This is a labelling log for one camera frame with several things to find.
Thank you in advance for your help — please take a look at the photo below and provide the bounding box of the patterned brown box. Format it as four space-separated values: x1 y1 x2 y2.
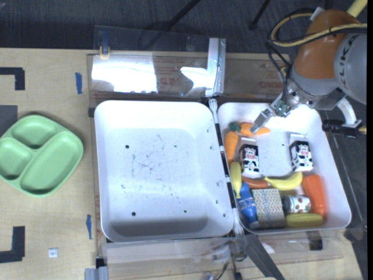
251 188 287 230

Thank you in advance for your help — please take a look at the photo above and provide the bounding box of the white plastic tray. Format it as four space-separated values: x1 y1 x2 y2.
217 101 353 235
93 99 235 243

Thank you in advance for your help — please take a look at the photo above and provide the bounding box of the cow print milk carton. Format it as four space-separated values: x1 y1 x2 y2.
238 137 261 175
288 132 314 173

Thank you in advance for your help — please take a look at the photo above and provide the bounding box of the yellow oblong toy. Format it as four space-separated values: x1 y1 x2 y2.
285 212 325 229

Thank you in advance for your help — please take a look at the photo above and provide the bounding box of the black cylinder on white bracket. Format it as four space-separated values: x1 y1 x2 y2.
322 97 364 139

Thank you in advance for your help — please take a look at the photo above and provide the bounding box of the orange sausage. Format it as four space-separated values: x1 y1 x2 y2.
241 176 270 190

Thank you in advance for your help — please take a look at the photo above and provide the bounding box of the orange carrot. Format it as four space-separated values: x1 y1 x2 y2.
228 121 272 137
224 130 240 166

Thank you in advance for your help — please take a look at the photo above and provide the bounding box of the small printed can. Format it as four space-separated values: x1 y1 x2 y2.
281 194 312 215

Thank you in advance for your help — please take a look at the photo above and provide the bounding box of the green divided plate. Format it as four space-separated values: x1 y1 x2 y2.
0 114 85 198

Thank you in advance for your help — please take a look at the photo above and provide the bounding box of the blue bottle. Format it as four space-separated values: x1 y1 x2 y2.
237 182 261 230

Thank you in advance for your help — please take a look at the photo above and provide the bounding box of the yellow banana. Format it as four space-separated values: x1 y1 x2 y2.
263 170 304 191

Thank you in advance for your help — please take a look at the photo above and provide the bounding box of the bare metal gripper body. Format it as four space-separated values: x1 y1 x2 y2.
269 86 318 118

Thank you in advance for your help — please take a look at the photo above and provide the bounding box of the orange bottle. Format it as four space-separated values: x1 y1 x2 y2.
301 174 328 218

